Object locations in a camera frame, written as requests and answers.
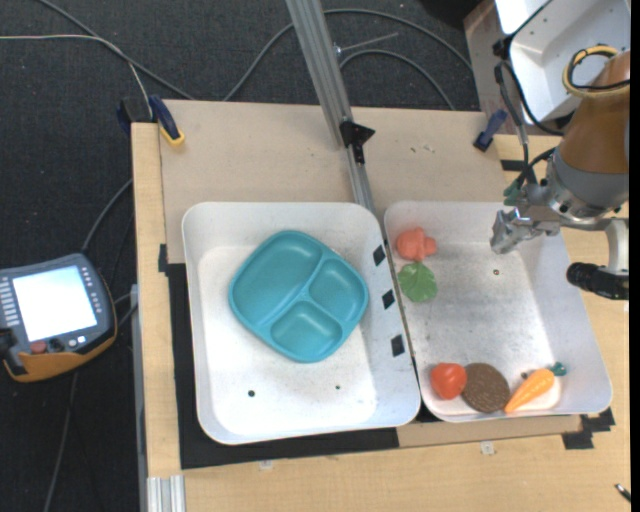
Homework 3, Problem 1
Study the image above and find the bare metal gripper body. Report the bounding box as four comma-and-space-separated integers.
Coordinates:
515, 187, 625, 237

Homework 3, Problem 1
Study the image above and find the black cylinder on white bracket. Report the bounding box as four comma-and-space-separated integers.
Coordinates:
566, 219, 631, 302

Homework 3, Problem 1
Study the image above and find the white plastic tray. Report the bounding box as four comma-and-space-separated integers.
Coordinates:
180, 200, 423, 446
382, 199, 615, 424

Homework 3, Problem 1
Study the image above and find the red toy tomato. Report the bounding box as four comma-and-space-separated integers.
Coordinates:
429, 361, 469, 401

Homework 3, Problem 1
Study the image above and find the blue divided plate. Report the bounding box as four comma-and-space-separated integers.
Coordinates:
227, 229, 372, 365

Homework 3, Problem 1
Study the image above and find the pink-orange lumpy toy food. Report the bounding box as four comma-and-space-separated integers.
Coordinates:
395, 227, 438, 263

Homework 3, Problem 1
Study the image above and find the orange carrot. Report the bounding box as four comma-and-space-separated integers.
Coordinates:
503, 361, 568, 415

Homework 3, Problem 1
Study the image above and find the brown round biscuit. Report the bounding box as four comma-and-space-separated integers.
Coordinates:
460, 362, 512, 415

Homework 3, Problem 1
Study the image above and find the green lettuce leaf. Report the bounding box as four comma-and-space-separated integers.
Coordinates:
396, 262, 439, 304

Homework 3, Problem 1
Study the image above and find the pale wood board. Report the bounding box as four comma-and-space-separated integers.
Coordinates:
158, 98, 585, 450

